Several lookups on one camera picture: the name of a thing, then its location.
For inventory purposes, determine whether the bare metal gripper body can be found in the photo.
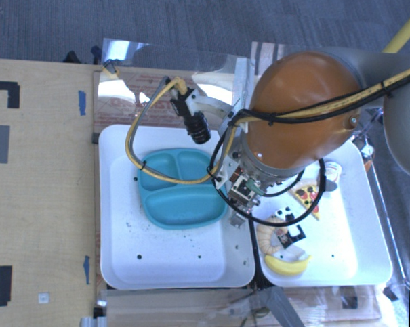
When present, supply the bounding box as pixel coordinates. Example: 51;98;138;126
222;152;269;216

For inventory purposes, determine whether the beige croissant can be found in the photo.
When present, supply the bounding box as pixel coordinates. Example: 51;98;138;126
255;215;291;257

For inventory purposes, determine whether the blue divided plate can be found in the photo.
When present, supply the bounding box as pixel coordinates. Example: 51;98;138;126
134;145;231;233

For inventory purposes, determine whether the black and white carton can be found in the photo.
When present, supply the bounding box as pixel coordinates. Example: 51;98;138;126
272;205;308;251

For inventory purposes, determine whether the yellow pizza slice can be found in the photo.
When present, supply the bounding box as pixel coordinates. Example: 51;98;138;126
287;182;323;221

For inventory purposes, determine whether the white packet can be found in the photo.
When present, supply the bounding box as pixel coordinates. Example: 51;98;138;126
271;244;308;266

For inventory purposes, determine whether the yellow banana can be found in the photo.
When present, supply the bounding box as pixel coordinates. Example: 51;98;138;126
262;252;313;278

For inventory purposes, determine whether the white plastic tray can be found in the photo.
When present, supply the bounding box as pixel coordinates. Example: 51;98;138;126
91;123;263;297
249;135;399;292

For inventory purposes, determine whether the white and red can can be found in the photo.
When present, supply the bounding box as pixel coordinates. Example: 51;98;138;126
320;160;344;183

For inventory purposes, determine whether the black cylinder on white bracket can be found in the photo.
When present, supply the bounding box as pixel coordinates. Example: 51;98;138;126
167;86;237;146

